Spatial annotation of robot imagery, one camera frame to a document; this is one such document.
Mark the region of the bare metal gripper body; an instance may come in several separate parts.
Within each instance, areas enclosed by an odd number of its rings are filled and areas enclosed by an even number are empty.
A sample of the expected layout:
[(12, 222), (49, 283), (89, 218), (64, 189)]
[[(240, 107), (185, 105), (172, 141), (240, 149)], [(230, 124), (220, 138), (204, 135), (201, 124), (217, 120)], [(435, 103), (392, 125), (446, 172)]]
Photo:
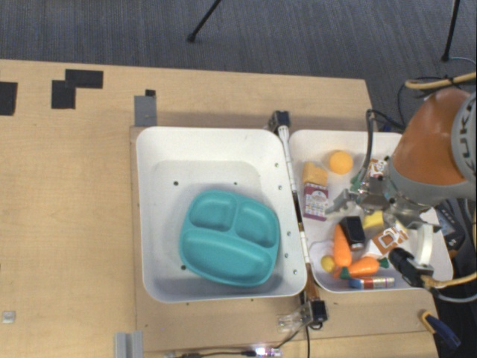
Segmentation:
[(369, 178), (359, 191), (357, 204), (364, 210), (382, 210), (389, 223), (417, 230), (426, 224), (421, 214), (443, 198), (443, 187), (408, 178)]

